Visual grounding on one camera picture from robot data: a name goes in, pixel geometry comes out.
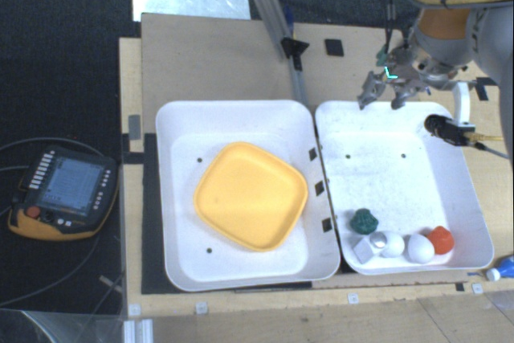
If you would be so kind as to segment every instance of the red emergency stop button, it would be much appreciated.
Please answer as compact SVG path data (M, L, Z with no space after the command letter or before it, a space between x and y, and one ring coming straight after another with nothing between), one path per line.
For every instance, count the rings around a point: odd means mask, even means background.
M27 210L25 210L25 214L30 218L38 218L41 214L41 209L39 206L30 206Z

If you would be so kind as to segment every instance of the white bottle cap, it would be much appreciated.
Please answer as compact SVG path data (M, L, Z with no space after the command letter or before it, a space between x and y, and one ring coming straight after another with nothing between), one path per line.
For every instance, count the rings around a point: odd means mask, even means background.
M498 272L498 269L489 269L485 272L485 276L491 281L496 282L500 280L501 274Z

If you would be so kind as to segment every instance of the wooden floor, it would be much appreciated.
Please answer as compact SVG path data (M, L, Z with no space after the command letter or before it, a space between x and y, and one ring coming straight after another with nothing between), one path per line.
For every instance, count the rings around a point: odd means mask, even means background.
M508 343L513 337L514 291L161 317L153 328L156 343Z

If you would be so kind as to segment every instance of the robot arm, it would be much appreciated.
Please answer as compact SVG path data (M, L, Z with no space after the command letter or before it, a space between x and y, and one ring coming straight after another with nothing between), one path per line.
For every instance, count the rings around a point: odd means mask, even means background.
M359 105L376 100L387 84L396 94L393 109L429 88L452 90L460 98L463 82L455 78L474 60L500 87L500 117L512 163L512 0L413 1L422 10L406 44L387 55L386 76L369 73ZM461 121L467 119L456 116L457 126Z

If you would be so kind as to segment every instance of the blue bottle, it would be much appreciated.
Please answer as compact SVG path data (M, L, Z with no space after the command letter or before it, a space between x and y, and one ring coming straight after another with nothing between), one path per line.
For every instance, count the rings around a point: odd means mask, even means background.
M489 269L485 274L491 282L500 280L500 277L514 277L514 256L503 259L497 268Z

